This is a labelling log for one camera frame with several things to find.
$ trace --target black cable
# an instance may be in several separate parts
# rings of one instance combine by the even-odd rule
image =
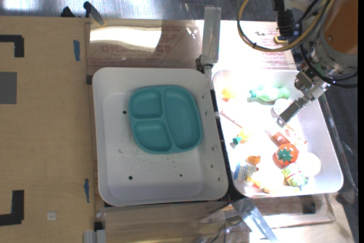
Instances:
[[[306,32],[304,33],[305,34],[305,37],[300,39],[299,41],[297,40],[297,38],[295,38],[294,40],[292,40],[293,42],[290,42],[288,43],[289,45],[287,46],[284,46],[283,48],[281,48],[280,50],[279,49],[275,49],[275,50],[272,50],[272,49],[269,49],[269,48],[264,48],[264,47],[261,47],[261,46],[258,46],[259,48],[257,49],[258,51],[262,51],[262,52],[284,52],[284,51],[287,51],[287,50],[290,50],[290,49],[293,49],[293,46],[292,46],[292,43],[295,43],[295,46],[299,46],[299,44],[305,42],[309,37],[310,35],[312,34],[312,32],[314,32],[314,30],[317,28],[321,18],[323,17],[324,15],[324,12],[325,12],[325,8],[321,9],[318,14],[319,14],[319,17],[317,17],[315,20],[314,20],[314,24],[311,24],[309,29],[306,30]],[[249,43],[248,45],[250,47],[252,47],[253,49],[257,46],[257,43],[253,43],[246,35],[245,33],[243,32],[241,26],[240,26],[240,9],[241,9],[241,6],[238,5],[237,7],[237,26],[238,26],[238,31],[239,31],[239,34],[241,36],[241,38],[243,39],[243,41],[245,43]],[[299,29],[300,31],[300,35],[298,36],[298,38],[301,38],[301,35],[302,35],[302,30]]]
[[[225,239],[226,239],[226,232],[225,232],[225,225],[223,225],[223,226],[221,226],[220,227],[220,229],[218,230],[218,232],[217,232],[217,235],[216,235],[216,237],[214,238],[214,239],[212,239],[212,241],[210,242],[210,243],[214,243],[217,239],[218,239],[218,237],[220,236],[220,233],[221,233],[221,231],[222,230],[224,230],[224,242],[225,242]]]
[[[343,78],[339,78],[339,79],[335,79],[335,81],[345,81],[345,80],[349,80],[351,78],[357,77],[358,76],[358,70],[356,70],[352,75],[347,76],[347,77],[343,77]]]
[[[301,35],[302,33],[302,27],[301,27],[301,22],[302,20],[309,14],[309,12],[311,11],[311,9],[316,5],[316,3],[318,2],[319,0],[313,0],[311,2],[311,4],[307,7],[306,11],[303,13],[303,15],[300,17],[300,19],[296,22],[297,24],[299,24],[299,35]]]
[[[330,4],[330,1],[331,0],[326,0],[326,2],[325,2],[325,5],[324,5],[324,7],[322,8],[322,10],[323,10],[323,13],[321,13],[321,15],[319,16],[320,18],[318,19],[318,21],[317,21],[317,23],[316,23],[316,25],[315,25],[315,27],[312,29],[312,31],[314,31],[315,29],[316,29],[316,27],[319,25],[319,23],[320,23],[320,21],[322,20],[322,18],[323,18],[323,16],[324,16],[324,14],[325,14],[325,10],[327,9],[327,7],[329,6],[329,4]],[[299,35],[301,35],[302,34],[302,21],[303,21],[303,19],[309,14],[309,12],[310,12],[310,10],[312,9],[312,7],[313,7],[314,5],[312,5],[312,3],[311,3],[311,5],[309,5],[309,7],[306,9],[306,11],[304,12],[304,14],[303,14],[303,16],[301,17],[301,19],[300,19],[300,23],[299,23]]]
[[[243,29],[240,26],[240,17],[239,17],[239,8],[240,8],[240,2],[241,0],[238,0],[238,4],[237,4],[237,22],[238,22],[238,30],[239,32],[244,36],[244,38],[251,44],[254,45],[254,47],[256,46],[256,43],[253,43],[246,34],[244,34]]]
[[[243,221],[242,217],[241,216],[237,216],[239,218],[238,222],[237,223],[233,223],[233,219],[235,217],[230,217],[230,218],[227,218],[226,219],[226,222],[231,226],[231,227],[235,227],[239,224],[241,224],[241,222]]]

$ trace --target toy food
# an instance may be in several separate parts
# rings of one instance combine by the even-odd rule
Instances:
[[[311,152],[301,152],[296,162],[306,177],[315,176],[321,170],[320,158]]]
[[[307,147],[308,144],[308,142],[298,135],[298,133],[295,132],[289,125],[285,125],[281,129],[267,129],[266,133],[270,140],[272,140],[277,146],[290,143],[297,148],[304,148]]]
[[[296,162],[298,154],[298,149],[290,143],[280,145],[275,153],[278,164],[282,166]]]
[[[282,173],[290,186],[302,187],[307,183],[307,178],[299,165],[295,162],[285,166],[285,168],[282,169]]]
[[[287,87],[271,87],[271,88],[263,88],[263,89],[252,89],[249,91],[249,98],[255,99],[261,99],[263,101],[276,101],[279,98],[289,98],[289,90]]]
[[[243,141],[247,141],[253,134],[253,131],[254,129],[251,125],[243,125],[240,129],[238,137],[240,137]]]
[[[254,172],[251,176],[248,176],[246,181],[253,183],[262,190],[268,191],[276,190],[277,188],[284,186],[286,178],[282,171],[278,168],[269,170],[263,168],[262,170]]]
[[[231,98],[236,96],[235,92],[233,92],[230,88],[224,88],[221,92],[221,99],[224,101],[229,101]]]
[[[239,182],[246,181],[247,177],[259,170],[260,156],[249,156],[244,163],[238,163],[234,173],[234,179]]]

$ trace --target small toy bottle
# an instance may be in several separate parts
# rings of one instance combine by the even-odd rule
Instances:
[[[250,98],[259,98],[263,101],[276,101],[279,98],[289,98],[289,90],[287,87],[269,87],[269,88],[263,88],[260,90],[252,89],[249,91]]]
[[[238,163],[234,173],[234,180],[244,182],[249,176],[259,170],[260,156],[249,156],[243,163]]]

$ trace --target black tape mark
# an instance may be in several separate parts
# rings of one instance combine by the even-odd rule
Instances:
[[[87,75],[87,77],[86,77],[87,84],[92,84],[92,77],[93,77],[93,75]]]
[[[0,215],[0,226],[21,224],[24,220],[24,190],[13,191],[11,213]]]
[[[0,35],[0,42],[14,43],[14,57],[24,57],[24,38],[21,35]]]
[[[302,213],[304,215],[316,213],[316,204],[311,195],[300,196]]]

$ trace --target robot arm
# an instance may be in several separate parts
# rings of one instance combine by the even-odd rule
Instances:
[[[311,14],[303,19],[302,27],[307,27],[313,17]],[[305,48],[309,48],[309,57],[305,56]],[[356,76],[358,70],[358,0],[327,0],[322,20],[300,44],[300,49],[305,63],[296,75],[295,87],[303,97],[279,115],[277,123],[280,126],[330,86],[356,86],[343,81]]]
[[[346,82],[358,72],[358,0],[272,0],[280,34],[275,41],[283,45],[274,50],[253,43],[242,31],[240,18],[248,1],[237,11],[242,40],[263,52],[282,52],[298,46],[304,60],[295,80],[295,87],[303,96],[278,116],[278,125],[283,127],[330,86],[357,86]],[[304,12],[297,23],[292,9]]]

